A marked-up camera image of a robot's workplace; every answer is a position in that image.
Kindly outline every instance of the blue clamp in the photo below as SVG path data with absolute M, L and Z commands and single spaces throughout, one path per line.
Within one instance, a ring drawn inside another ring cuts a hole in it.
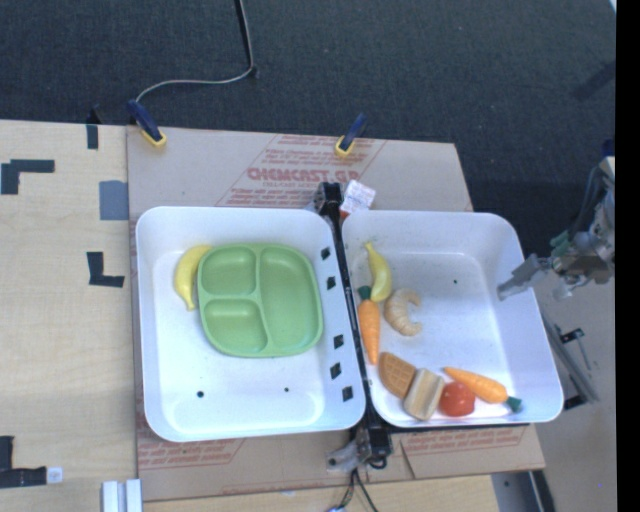
M 345 157 L 351 153 L 355 139 L 360 137 L 367 127 L 367 116 L 359 114 L 349 131 L 338 139 L 334 147 L 336 155 Z
M 156 147 L 164 146 L 167 142 L 167 137 L 158 129 L 158 125 L 146 108 L 136 100 L 129 100 L 127 102 L 127 111 L 142 129 L 142 135 L 145 139 Z

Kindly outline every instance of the red tomato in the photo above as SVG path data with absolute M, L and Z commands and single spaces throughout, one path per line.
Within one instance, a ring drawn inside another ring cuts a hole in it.
M 447 416 L 466 416 L 475 409 L 476 396 L 460 382 L 450 382 L 440 395 L 440 411 Z

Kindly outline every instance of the wooden table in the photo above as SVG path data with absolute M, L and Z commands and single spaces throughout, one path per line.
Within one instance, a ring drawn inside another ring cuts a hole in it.
M 129 223 L 101 220 L 101 182 L 127 181 L 125 128 L 0 121 L 0 163 L 54 160 L 0 195 L 0 435 L 13 466 L 64 481 L 0 490 L 0 509 L 100 510 L 106 480 L 136 478 Z M 123 287 L 89 285 L 88 252 Z M 497 511 L 490 476 L 367 486 L 380 510 Z M 146 503 L 147 511 L 328 510 L 343 488 Z M 368 510 L 361 492 L 350 511 Z

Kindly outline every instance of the divided green plate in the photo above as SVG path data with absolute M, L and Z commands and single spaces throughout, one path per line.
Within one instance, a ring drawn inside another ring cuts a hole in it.
M 279 244 L 214 247 L 198 267 L 200 318 L 221 352 L 299 354 L 322 335 L 322 306 L 309 259 Z

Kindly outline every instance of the cardboard box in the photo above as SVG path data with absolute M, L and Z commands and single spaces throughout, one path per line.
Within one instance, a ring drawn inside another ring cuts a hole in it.
M 136 348 L 138 476 L 147 501 L 345 485 L 327 471 L 326 454 L 348 432 L 171 443 L 146 424 L 140 376 L 135 225 L 155 206 L 307 207 L 321 182 L 355 179 L 377 191 L 373 208 L 471 211 L 451 144 L 359 139 L 346 158 L 332 137 L 163 128 L 158 149 L 135 127 L 127 132 L 131 286 Z M 535 428 L 434 430 L 394 434 L 384 469 L 366 481 L 539 469 Z

